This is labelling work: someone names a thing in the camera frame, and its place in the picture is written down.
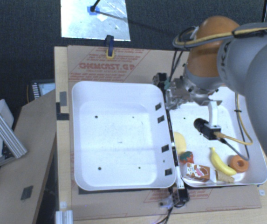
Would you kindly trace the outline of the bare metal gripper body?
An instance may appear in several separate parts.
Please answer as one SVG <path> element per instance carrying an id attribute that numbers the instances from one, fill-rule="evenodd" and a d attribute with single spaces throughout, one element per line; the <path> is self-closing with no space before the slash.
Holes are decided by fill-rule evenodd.
<path id="1" fill-rule="evenodd" d="M 172 99 L 181 98 L 182 104 L 195 102 L 199 106 L 207 106 L 212 100 L 210 96 L 222 85 L 219 77 L 181 77 L 170 85 Z"/>

